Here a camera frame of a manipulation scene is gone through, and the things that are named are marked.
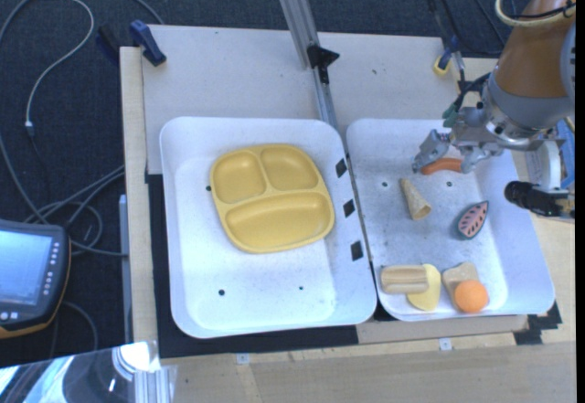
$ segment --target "blue clamp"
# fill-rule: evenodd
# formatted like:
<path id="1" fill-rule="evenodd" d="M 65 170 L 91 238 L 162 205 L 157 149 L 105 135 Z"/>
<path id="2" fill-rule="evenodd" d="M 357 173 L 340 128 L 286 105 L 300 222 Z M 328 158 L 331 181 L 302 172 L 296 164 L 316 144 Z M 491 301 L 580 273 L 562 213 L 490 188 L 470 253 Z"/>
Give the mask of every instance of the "blue clamp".
<path id="1" fill-rule="evenodd" d="M 158 48 L 150 28 L 139 19 L 130 24 L 130 35 L 134 42 L 144 47 L 143 55 L 155 67 L 166 61 L 166 55 Z"/>

